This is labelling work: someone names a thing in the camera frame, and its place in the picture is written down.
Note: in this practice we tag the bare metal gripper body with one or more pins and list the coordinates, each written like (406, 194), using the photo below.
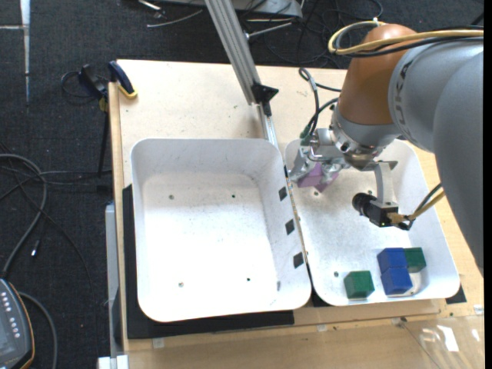
(326, 148)

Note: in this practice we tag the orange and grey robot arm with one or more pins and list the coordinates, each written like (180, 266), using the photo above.
(430, 102)

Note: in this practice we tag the blue cube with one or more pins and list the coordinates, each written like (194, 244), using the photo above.
(392, 259)
(396, 281)

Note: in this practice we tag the black cylinder on white bracket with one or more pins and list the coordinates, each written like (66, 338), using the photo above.
(378, 210)

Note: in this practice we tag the white plastic tray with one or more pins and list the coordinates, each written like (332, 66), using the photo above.
(207, 237)
(342, 237)

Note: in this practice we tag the pale wood board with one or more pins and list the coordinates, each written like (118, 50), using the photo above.
(192, 102)

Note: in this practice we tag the white cube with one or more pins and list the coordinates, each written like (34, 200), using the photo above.
(417, 283)

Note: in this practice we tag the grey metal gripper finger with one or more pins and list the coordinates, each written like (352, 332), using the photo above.
(330, 173)
(298, 171)

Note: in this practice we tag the purple cube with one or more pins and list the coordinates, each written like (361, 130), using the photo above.
(312, 179)

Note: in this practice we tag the green cube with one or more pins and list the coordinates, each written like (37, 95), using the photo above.
(416, 258)
(358, 283)

